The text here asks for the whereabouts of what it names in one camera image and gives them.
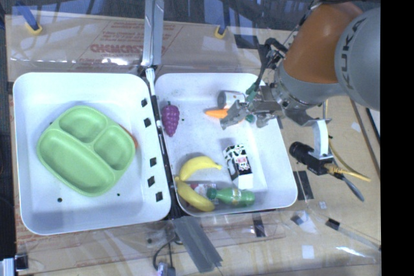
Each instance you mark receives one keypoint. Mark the green bottle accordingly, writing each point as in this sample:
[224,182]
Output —
[236,197]

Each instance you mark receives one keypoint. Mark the red and white packet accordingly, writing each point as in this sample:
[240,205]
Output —
[202,187]

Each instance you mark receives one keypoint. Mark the small grey and white can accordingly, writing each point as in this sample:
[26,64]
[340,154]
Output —
[228,97]

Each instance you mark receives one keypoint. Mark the green divided plate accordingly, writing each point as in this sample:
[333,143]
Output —
[81,155]

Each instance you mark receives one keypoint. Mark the orange toy piece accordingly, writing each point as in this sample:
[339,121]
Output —
[133,137]

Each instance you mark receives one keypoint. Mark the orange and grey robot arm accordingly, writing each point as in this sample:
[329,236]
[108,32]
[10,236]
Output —
[326,51]

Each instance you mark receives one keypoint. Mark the black cylinder on white bracket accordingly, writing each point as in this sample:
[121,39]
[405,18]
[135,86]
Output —
[310,156]

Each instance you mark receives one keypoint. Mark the cow print carton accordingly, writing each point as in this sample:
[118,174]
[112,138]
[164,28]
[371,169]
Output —
[238,160]

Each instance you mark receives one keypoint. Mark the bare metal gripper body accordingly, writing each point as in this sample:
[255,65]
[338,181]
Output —
[270,101]

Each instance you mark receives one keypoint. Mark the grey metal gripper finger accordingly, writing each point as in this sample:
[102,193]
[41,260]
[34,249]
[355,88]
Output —
[264,120]
[233,113]

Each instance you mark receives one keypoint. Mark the brown cardboard board red print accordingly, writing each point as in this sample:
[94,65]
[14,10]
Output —
[97,42]

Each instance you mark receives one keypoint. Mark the white plastic tray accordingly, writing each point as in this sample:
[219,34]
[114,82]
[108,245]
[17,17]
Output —
[97,216]
[200,142]

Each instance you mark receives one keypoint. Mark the purple grapes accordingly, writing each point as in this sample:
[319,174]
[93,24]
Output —
[170,119]

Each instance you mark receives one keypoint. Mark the yellow banana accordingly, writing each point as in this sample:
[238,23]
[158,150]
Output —
[192,197]
[197,165]

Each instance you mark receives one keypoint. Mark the orange carrot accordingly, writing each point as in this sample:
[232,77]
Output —
[217,113]

